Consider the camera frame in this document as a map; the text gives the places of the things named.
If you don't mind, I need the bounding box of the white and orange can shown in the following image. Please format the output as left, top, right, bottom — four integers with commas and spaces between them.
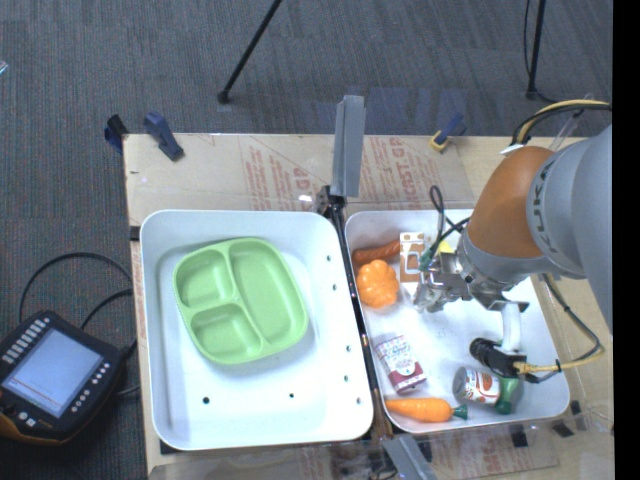
452, 366, 503, 406

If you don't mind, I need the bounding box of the white and brown carton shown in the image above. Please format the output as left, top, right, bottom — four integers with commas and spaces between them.
398, 231, 427, 285

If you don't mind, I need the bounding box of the green divided plate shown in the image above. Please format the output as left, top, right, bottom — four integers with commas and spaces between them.
172, 236, 310, 367

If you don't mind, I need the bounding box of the brown cardboard board red print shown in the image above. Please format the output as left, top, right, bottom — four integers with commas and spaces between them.
122, 132, 613, 480

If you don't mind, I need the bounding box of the white plastic tray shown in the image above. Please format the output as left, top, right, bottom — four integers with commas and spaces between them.
138, 209, 375, 452
343, 209, 572, 435

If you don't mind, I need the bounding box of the black tripod leg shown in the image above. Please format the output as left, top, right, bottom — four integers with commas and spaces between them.
216, 0, 297, 105
524, 0, 552, 102

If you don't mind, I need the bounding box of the orange-brown toy sausage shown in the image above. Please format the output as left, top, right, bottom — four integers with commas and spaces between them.
351, 240, 404, 266

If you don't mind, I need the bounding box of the black cylinder on white bracket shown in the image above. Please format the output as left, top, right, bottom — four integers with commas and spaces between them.
468, 299, 530, 382

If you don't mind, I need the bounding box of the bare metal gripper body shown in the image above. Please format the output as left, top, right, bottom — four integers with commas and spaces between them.
425, 254, 503, 312

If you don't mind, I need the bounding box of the red and white carton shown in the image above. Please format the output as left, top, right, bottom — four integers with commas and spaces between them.
373, 334, 429, 396

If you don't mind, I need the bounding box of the orange carrot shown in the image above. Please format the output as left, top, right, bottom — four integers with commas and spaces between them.
384, 397, 470, 424

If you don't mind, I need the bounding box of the orange toy pumpkin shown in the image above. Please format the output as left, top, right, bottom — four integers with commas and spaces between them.
355, 259, 401, 310

